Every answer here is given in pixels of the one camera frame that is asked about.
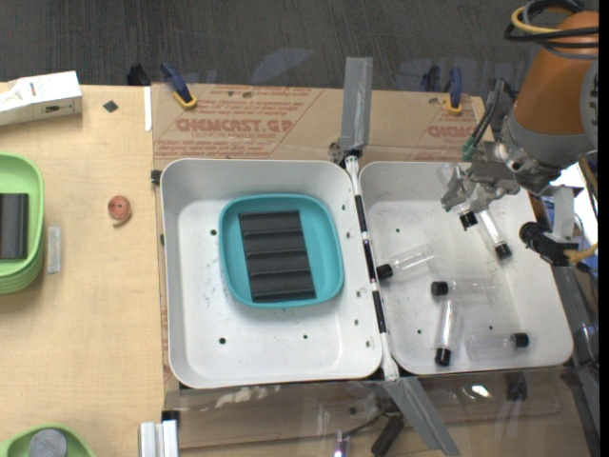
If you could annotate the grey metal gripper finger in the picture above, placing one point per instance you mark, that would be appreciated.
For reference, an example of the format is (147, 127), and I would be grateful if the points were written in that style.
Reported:
(499, 189)
(454, 193)

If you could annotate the brown cardboard board red print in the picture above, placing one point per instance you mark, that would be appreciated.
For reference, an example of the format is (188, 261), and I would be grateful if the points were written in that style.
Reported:
(266, 126)

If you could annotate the white carton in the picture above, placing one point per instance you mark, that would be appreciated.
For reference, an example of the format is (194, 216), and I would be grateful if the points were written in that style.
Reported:
(43, 93)

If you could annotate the black ribbed rack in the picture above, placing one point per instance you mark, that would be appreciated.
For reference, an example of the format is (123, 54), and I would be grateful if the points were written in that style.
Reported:
(278, 255)
(13, 226)

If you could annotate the clear bottle with black cap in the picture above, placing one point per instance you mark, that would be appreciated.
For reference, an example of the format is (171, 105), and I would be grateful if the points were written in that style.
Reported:
(443, 356)
(439, 288)
(502, 250)
(384, 272)
(469, 220)
(521, 340)

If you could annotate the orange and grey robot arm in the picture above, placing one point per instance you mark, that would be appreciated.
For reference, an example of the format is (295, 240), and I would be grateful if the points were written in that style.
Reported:
(552, 88)

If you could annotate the teal plate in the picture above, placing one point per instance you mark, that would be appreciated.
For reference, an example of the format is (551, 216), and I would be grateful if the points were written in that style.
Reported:
(230, 255)

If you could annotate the black and white thin rod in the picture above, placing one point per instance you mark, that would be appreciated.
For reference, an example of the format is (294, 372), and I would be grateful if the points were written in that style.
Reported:
(364, 226)

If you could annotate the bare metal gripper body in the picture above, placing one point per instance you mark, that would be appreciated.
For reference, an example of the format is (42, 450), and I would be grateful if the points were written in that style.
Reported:
(495, 164)

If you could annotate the white plastic tray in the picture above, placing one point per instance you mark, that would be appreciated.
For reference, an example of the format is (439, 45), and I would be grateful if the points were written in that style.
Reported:
(476, 312)
(200, 303)

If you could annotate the grey round disc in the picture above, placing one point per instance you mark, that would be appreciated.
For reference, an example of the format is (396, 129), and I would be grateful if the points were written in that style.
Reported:
(47, 444)

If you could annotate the black cylinder on white bracket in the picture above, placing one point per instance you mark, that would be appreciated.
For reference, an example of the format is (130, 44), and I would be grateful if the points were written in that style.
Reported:
(547, 243)

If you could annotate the green plate stack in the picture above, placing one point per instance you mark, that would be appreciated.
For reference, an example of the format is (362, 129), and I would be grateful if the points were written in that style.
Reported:
(33, 179)

